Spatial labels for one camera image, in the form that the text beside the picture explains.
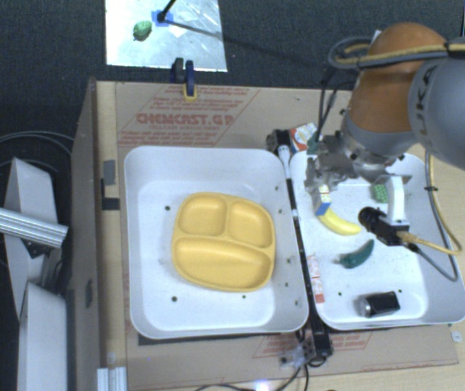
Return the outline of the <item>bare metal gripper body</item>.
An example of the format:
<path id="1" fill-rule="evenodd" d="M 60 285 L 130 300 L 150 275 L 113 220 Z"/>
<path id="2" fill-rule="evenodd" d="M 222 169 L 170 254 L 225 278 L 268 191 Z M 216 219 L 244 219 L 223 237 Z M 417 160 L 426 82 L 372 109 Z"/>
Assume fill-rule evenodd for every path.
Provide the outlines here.
<path id="1" fill-rule="evenodd" d="M 306 168 L 319 170 L 323 182 L 328 174 L 343 174 L 345 181 L 363 178 L 375 182 L 397 160 L 370 152 L 348 134 L 323 137 L 314 134 L 307 142 L 306 153 L 309 155 Z"/>

